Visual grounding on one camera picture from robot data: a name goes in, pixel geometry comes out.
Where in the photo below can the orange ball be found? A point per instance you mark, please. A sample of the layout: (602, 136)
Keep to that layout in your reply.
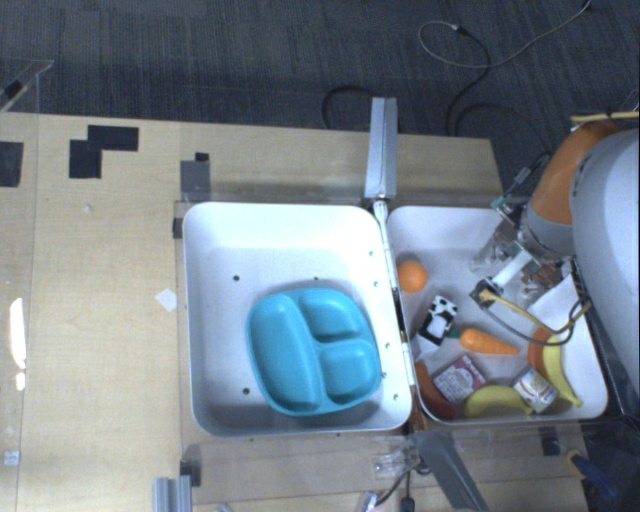
(412, 276)

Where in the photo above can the pink packet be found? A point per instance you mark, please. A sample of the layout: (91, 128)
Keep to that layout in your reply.
(457, 378)

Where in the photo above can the white plastic tray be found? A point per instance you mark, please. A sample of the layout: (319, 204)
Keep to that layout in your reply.
(225, 320)
(450, 240)

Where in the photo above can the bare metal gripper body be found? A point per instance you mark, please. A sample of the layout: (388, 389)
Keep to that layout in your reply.
(517, 230)

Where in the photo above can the blue divided plate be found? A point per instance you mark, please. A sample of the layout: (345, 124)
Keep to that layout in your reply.
(312, 352)

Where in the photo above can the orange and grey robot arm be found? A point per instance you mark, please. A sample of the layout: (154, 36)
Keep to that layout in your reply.
(605, 210)

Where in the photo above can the red sausage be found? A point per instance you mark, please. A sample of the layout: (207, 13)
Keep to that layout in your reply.
(431, 389)

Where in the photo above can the orange curved toy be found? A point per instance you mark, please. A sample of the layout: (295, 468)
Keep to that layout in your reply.
(536, 350)

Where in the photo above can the white and orange can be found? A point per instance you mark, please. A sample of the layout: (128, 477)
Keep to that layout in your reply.
(535, 390)

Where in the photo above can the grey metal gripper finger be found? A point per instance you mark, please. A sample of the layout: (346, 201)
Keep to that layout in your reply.
(487, 252)
(511, 250)

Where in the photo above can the white folded paper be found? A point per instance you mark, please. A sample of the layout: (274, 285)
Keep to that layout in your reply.
(555, 305)

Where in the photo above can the orange carrot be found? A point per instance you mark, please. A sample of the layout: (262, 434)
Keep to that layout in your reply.
(487, 342)

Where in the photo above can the yellow banana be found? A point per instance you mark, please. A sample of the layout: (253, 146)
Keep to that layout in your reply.
(556, 367)
(495, 400)

